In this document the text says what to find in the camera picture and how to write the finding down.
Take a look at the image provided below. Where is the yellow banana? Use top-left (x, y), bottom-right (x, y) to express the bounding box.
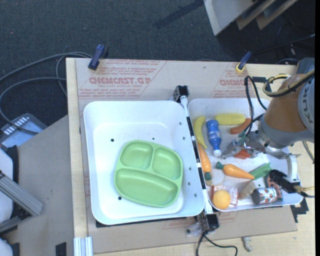
top-left (193, 115), bottom-right (209, 150)

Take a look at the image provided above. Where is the yellow corn cob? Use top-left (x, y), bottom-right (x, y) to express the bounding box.
top-left (214, 113), bottom-right (247, 126)

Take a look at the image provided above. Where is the small white lumpy object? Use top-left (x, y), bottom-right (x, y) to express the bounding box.
top-left (241, 236), bottom-right (254, 252)

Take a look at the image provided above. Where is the green divided plate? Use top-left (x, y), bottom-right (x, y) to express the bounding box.
top-left (113, 139), bottom-right (184, 209)

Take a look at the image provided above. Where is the white round biscuit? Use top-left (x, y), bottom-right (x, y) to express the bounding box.
top-left (206, 168), bottom-right (226, 187)

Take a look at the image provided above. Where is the white and red carton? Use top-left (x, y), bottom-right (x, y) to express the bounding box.
top-left (210, 184), bottom-right (239, 207)

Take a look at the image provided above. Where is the small orange toy piece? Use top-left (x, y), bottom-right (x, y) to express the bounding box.
top-left (233, 149), bottom-right (252, 160)

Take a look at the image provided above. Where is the beige bread piece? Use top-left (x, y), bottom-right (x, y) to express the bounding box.
top-left (237, 180), bottom-right (257, 200)

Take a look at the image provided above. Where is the orange ball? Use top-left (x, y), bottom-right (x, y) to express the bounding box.
top-left (212, 189), bottom-right (232, 210)

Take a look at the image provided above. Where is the white can with red print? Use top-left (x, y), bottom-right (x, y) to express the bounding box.
top-left (250, 186), bottom-right (281, 205)

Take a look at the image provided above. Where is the blue bottle white cap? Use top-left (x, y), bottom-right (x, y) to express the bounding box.
top-left (205, 119), bottom-right (223, 157)

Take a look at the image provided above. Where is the pink watermelon slice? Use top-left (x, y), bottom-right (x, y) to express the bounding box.
top-left (264, 172), bottom-right (285, 201)

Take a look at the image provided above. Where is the thin black and white rod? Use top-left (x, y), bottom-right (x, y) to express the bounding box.
top-left (180, 95), bottom-right (209, 214)

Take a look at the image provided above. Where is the white plastic tray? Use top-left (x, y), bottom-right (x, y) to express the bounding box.
top-left (83, 100), bottom-right (207, 226)
top-left (187, 97), bottom-right (305, 213)

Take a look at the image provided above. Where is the green pea pod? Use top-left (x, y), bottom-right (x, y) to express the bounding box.
top-left (248, 162), bottom-right (272, 180)

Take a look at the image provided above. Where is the orange sausage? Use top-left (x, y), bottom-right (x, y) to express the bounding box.
top-left (229, 117), bottom-right (252, 135)

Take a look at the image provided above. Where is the orange carrot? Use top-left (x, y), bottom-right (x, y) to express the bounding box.
top-left (215, 161), bottom-right (256, 181)
top-left (197, 143), bottom-right (213, 181)

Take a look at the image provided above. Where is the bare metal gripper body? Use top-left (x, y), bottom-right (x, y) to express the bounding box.
top-left (240, 130), bottom-right (289, 160)

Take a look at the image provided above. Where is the brown cardboard board red print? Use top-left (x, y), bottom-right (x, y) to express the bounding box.
top-left (74, 58), bottom-right (299, 254)

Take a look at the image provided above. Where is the black cylinder on white bracket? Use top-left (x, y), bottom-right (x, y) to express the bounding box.
top-left (269, 153), bottom-right (302, 195)

